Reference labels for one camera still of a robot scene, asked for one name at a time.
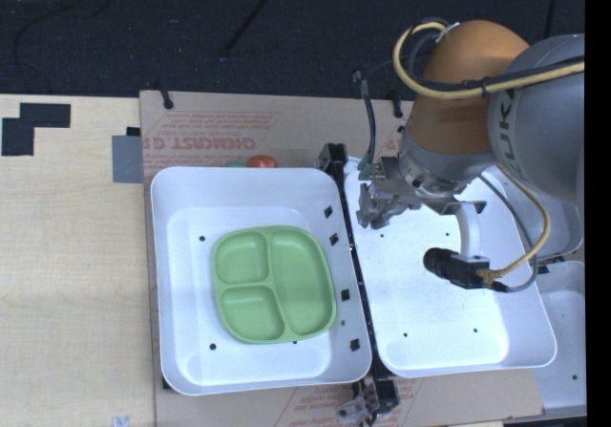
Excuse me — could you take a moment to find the white plastic tray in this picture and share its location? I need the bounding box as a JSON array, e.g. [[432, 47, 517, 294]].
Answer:
[[343, 156, 558, 379], [150, 165, 373, 396]]

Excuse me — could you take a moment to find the green divided plate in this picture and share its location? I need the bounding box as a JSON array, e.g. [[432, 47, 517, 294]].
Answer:
[[210, 224, 338, 346]]

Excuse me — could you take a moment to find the black block with thin wires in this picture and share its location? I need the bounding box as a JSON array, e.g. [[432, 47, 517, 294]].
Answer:
[[370, 376, 400, 417], [318, 142, 348, 174]]

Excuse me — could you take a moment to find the brown cardboard board, red print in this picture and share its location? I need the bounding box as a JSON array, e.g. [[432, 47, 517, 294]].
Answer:
[[138, 89, 545, 427]]

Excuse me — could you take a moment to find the black cylinder on white bracket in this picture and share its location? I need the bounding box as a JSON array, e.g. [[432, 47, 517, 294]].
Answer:
[[422, 199, 493, 290]]

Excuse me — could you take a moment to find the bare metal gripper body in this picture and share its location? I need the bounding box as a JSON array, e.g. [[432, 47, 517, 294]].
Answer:
[[369, 156, 467, 217]]

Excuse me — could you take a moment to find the red toy tomato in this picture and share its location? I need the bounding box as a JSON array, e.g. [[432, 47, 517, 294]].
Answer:
[[246, 154, 279, 170]]

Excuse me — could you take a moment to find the thin black rod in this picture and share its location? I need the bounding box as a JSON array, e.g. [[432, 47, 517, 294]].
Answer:
[[333, 161, 389, 386]]

